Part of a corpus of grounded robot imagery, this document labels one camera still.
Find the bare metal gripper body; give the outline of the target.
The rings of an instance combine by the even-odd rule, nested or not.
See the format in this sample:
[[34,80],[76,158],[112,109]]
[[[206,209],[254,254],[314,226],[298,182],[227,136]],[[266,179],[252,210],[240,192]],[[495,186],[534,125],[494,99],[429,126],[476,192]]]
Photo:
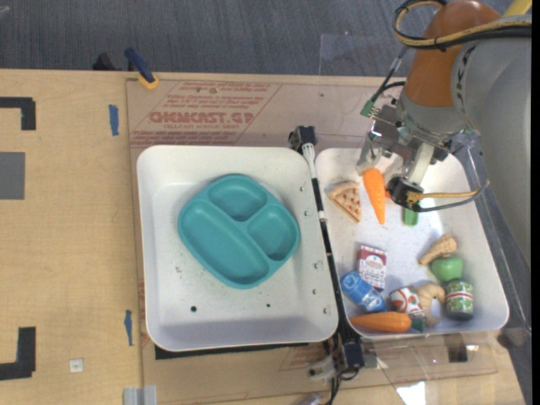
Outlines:
[[384,105],[375,115],[370,140],[389,157],[400,157],[402,171],[433,165],[448,155],[450,108],[418,104]]

